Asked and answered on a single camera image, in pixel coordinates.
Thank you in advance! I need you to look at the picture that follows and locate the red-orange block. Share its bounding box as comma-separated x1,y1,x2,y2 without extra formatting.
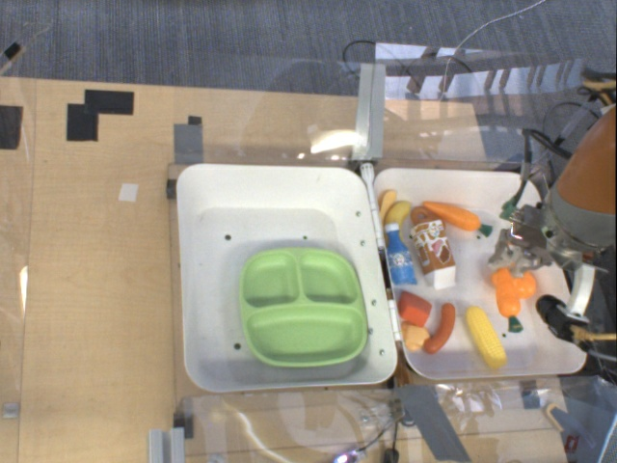
397,290,433,329

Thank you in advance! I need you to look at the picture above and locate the pale orange toy food piece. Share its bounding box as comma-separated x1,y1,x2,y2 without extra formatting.
400,321,431,353

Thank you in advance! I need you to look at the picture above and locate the blue bottle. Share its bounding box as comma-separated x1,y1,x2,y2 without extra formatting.
384,222,418,287

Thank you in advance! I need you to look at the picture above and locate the orange carrot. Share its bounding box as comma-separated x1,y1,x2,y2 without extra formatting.
422,201,495,238

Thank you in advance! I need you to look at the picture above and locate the brown and white carton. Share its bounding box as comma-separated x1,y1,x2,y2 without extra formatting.
409,205,457,290

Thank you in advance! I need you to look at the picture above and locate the orange-yellow bread slice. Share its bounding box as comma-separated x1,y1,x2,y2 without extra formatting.
378,189,399,222

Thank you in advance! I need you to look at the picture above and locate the white plastic tray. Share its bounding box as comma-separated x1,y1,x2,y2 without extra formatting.
373,167,589,382
175,163,399,395

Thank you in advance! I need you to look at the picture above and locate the brown sausage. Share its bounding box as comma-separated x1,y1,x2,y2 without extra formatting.
422,302,457,355

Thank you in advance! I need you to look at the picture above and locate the black cylinder on white bracket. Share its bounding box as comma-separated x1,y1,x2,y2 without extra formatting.
535,262,599,344

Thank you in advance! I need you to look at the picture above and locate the green divided plate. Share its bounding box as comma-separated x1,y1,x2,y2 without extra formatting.
238,247,370,368

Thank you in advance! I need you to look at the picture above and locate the orange pepper with green stem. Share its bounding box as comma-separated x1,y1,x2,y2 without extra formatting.
491,267,538,334

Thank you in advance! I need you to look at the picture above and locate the yellow corn cob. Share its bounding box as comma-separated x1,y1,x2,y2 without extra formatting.
465,305,509,371

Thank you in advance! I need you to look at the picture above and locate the yellow banana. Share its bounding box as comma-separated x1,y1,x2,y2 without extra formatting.
384,200,413,233

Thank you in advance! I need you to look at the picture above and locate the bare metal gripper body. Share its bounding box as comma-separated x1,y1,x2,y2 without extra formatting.
502,204,581,270

